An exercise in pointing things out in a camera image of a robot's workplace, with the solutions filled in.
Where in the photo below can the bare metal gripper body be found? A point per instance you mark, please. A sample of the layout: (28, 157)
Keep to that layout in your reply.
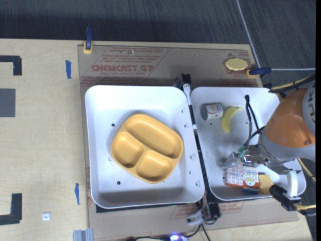
(254, 155)

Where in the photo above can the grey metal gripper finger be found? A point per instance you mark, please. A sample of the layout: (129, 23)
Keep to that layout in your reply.
(233, 155)
(229, 163)

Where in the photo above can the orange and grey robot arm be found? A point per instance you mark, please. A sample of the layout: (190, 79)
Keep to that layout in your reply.
(288, 124)

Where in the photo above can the white plastic tray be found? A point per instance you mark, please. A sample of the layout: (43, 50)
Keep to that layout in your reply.
(220, 144)
(105, 159)

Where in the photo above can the orange and white carton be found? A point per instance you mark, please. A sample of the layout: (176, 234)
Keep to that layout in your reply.
(238, 178)

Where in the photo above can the yellow bread slice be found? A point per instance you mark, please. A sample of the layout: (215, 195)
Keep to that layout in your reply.
(264, 183)

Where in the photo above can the blue flat block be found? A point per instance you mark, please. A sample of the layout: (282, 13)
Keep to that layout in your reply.
(249, 191)

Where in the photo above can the yellow banana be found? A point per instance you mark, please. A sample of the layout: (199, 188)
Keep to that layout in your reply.
(227, 120)

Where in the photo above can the thin black and white rod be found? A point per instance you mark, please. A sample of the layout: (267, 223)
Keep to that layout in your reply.
(198, 144)

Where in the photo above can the small white can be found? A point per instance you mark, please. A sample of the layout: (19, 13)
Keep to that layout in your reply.
(213, 110)

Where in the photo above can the orange divided plate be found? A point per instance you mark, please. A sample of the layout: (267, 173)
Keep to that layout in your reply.
(148, 147)

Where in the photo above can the brown cardboard board, red print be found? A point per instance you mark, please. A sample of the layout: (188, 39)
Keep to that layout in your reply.
(150, 64)

